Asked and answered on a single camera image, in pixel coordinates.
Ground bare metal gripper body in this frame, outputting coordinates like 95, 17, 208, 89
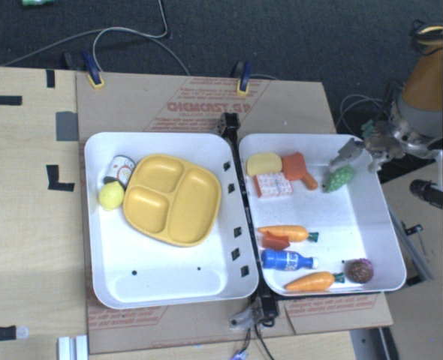
362, 119, 442, 161

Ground green grapes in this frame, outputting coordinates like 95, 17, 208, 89
322, 164, 356, 194

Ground white plastic tray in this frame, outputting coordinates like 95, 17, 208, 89
83, 130, 261, 311
237, 132, 408, 297

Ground orange and white carton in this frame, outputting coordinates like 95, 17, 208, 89
252, 171, 294, 200

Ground yellow bread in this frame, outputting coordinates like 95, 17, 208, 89
246, 151, 284, 178

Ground orange carrot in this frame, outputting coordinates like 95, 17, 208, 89
284, 271, 346, 293
257, 224, 320, 244

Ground thin black rod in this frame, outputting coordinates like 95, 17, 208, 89
229, 133, 268, 299

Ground brown doughnut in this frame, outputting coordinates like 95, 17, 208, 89
343, 257, 375, 285

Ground red pizza slice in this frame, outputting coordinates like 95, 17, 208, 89
261, 230, 291, 251

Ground blue bottle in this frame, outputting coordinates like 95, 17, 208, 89
260, 248, 319, 272

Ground yellow divided plate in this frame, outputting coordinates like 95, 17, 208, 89
122, 153, 223, 248

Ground brown cardboard board red print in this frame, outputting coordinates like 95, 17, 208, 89
74, 70, 395, 355

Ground white printed can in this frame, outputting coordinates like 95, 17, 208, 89
103, 154, 137, 189

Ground yellow lemon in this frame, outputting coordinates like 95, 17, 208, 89
98, 180, 126, 212

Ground orange block with handle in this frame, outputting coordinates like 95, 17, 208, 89
281, 151, 319, 192

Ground black cylinder on white bracket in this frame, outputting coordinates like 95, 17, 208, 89
409, 140, 443, 210

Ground black block with wires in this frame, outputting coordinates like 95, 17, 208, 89
258, 293, 281, 327
215, 112, 242, 140

